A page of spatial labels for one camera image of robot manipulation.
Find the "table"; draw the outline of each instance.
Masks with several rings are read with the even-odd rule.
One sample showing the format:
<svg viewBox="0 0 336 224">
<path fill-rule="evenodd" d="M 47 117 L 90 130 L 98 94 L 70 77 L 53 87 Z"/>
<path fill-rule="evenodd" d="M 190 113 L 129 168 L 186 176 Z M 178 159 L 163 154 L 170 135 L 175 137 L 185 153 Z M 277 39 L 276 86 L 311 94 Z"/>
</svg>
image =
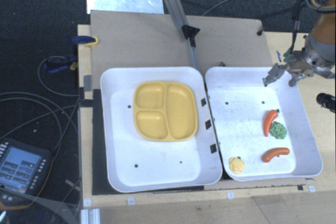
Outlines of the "table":
<svg viewBox="0 0 336 224">
<path fill-rule="evenodd" d="M 290 33 L 254 35 L 261 29 L 261 22 L 257 20 L 189 16 L 188 21 L 201 28 L 196 45 L 203 74 L 223 58 L 227 59 L 228 66 L 271 66 L 278 61 L 276 51 L 283 54 L 291 44 Z M 174 66 L 188 65 L 184 41 L 177 36 L 168 15 L 93 12 L 91 25 L 79 25 L 78 34 L 97 34 L 100 39 L 99 52 L 95 51 L 97 48 L 78 47 L 79 84 L 88 104 L 92 100 L 92 89 L 99 88 L 100 74 L 104 70 L 145 66 L 150 60 L 127 55 L 134 41 L 142 45 L 150 43 L 148 50 L 157 46 L 158 59 L 171 54 L 168 58 L 174 59 Z M 174 58 L 169 49 L 166 55 L 160 53 L 166 49 L 162 47 L 164 42 L 159 42 L 164 38 L 179 46 L 179 58 Z M 299 34 L 296 49 L 302 47 L 303 42 L 303 34 Z M 146 51 L 139 44 L 135 46 Z M 117 56 L 106 53 L 116 48 L 119 50 Z M 149 66 L 172 63 L 158 59 Z M 320 108 L 315 99 L 320 92 L 333 94 L 335 82 L 315 76 L 300 81 L 299 90 L 324 164 L 319 176 L 244 183 L 226 180 L 192 192 L 92 195 L 92 108 L 82 105 L 79 141 L 83 207 L 100 208 L 101 223 L 223 223 L 224 220 L 226 223 L 276 223 L 278 214 L 282 215 L 279 223 L 315 223 L 323 219 L 331 222 L 327 220 L 336 216 L 333 210 L 336 201 L 335 117 Z"/>
</svg>

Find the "wooden table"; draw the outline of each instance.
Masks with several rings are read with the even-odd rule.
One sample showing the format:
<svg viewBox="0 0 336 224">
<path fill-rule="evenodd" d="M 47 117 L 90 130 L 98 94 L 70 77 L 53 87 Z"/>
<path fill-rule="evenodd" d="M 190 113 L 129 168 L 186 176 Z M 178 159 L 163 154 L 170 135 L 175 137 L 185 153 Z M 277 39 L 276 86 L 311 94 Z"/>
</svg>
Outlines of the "wooden table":
<svg viewBox="0 0 336 224">
<path fill-rule="evenodd" d="M 194 19 L 203 22 L 203 17 Z M 91 35 L 91 26 L 79 25 L 78 34 Z M 278 62 L 276 51 L 283 54 L 288 49 L 291 34 L 264 32 L 262 36 L 266 38 L 272 62 Z M 296 49 L 300 49 L 303 43 L 303 34 L 299 34 Z M 85 86 L 88 78 L 91 85 L 94 84 L 90 77 L 92 66 L 95 66 L 92 63 L 93 49 L 79 45 L 80 87 Z M 332 223 L 336 217 L 333 210 L 336 202 L 335 115 L 319 107 L 316 96 L 320 92 L 334 94 L 335 81 L 315 76 L 300 81 L 299 90 L 323 160 L 320 175 L 309 179 L 284 178 L 245 183 L 227 180 L 193 192 L 92 195 L 92 108 L 81 107 L 83 207 L 100 208 L 101 223 Z M 84 95 L 85 99 L 92 99 L 90 86 L 86 85 Z M 132 198 L 135 205 L 128 205 L 128 198 Z"/>
</svg>

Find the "yellow plate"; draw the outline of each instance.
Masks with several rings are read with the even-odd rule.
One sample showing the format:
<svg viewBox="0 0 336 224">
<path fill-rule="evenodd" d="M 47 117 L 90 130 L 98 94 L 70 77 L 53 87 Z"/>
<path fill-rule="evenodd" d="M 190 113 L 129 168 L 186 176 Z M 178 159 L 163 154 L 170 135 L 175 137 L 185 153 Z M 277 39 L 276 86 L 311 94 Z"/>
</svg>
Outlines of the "yellow plate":
<svg viewBox="0 0 336 224">
<path fill-rule="evenodd" d="M 198 126 L 193 91 L 173 81 L 148 81 L 134 93 L 133 116 L 138 133 L 154 141 L 183 141 Z"/>
</svg>

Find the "robotic hand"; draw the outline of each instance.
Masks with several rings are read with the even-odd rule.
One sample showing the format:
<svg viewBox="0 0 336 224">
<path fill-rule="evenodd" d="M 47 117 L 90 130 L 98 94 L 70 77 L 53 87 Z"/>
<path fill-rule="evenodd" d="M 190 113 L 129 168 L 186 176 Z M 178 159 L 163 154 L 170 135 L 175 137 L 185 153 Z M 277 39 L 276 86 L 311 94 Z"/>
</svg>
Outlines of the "robotic hand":
<svg viewBox="0 0 336 224">
<path fill-rule="evenodd" d="M 306 37 L 305 46 L 301 51 L 293 51 L 296 34 L 299 28 L 299 13 L 304 6 L 319 13 L 309 36 Z M 292 75 L 289 85 L 295 86 L 300 79 L 313 77 L 318 74 L 326 79 L 334 79 L 335 73 L 331 68 L 335 65 L 335 0 L 328 0 L 326 5 L 321 6 L 315 0 L 298 0 L 293 10 L 295 27 L 293 31 L 292 46 L 284 54 L 285 65 L 277 63 L 263 78 L 264 85 L 279 79 L 285 71 Z"/>
</svg>

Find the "green vegetable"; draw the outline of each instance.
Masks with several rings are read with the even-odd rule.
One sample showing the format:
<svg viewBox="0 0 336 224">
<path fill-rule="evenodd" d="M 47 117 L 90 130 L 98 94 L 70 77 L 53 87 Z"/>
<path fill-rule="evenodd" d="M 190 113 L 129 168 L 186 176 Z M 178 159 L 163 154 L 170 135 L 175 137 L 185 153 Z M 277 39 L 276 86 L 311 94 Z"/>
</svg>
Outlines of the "green vegetable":
<svg viewBox="0 0 336 224">
<path fill-rule="evenodd" d="M 271 128 L 269 130 L 272 136 L 274 136 L 276 139 L 285 139 L 287 130 L 285 126 L 279 122 L 274 121 L 271 125 Z"/>
</svg>

